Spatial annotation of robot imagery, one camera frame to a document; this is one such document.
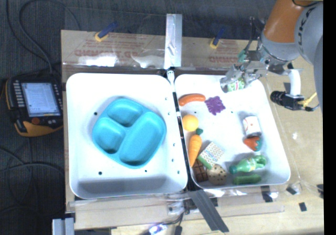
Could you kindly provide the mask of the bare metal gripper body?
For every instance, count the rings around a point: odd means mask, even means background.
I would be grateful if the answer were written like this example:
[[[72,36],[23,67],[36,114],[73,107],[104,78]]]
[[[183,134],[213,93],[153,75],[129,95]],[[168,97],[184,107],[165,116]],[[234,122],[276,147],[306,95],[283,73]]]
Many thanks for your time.
[[[262,59],[259,55],[243,55],[238,58],[241,77],[243,79],[259,79],[268,72],[268,59]]]

